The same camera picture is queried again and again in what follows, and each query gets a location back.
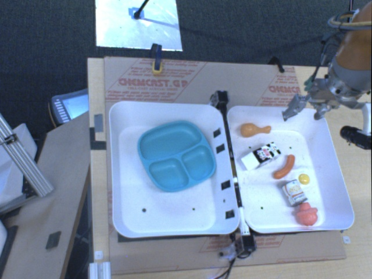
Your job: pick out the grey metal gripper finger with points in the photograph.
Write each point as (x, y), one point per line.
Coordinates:
(293, 108)
(321, 111)

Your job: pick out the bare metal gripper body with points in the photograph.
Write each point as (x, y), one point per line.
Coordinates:
(325, 92)

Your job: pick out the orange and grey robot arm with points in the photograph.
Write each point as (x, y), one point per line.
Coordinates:
(354, 48)

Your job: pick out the orange toy chicken drumstick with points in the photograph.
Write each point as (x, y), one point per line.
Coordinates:
(253, 129)

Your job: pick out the white cow print milk carton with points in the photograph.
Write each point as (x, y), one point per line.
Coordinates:
(261, 155)

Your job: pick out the orange toy sausage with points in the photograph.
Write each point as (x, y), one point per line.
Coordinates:
(284, 167)

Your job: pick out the white toy fried egg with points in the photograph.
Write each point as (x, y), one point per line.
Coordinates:
(303, 179)

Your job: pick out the thin black and white rod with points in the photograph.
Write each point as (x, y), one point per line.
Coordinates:
(231, 155)

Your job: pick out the small white and orange can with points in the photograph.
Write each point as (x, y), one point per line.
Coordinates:
(295, 192)

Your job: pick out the white plastic tray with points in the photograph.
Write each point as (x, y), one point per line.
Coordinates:
(276, 214)
(168, 214)

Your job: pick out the brown cardboard board red print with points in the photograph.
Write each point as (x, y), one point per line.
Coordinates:
(186, 77)

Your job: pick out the blue divided plate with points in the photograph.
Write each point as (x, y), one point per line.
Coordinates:
(174, 153)

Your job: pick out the black cylinder on white bracket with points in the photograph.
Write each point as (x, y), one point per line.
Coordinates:
(357, 132)

